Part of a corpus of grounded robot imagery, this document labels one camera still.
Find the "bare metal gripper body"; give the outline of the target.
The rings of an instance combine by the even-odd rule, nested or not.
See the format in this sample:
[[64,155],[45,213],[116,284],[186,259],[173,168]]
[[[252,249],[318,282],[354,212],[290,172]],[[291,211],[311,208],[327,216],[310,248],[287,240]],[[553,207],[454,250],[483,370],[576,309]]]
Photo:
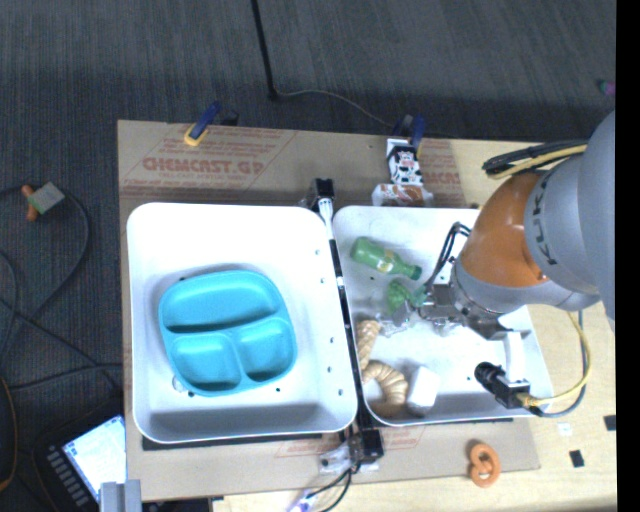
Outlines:
[[467,294],[459,287],[435,284],[427,294],[424,303],[418,308],[421,319],[434,325],[469,323],[471,302]]

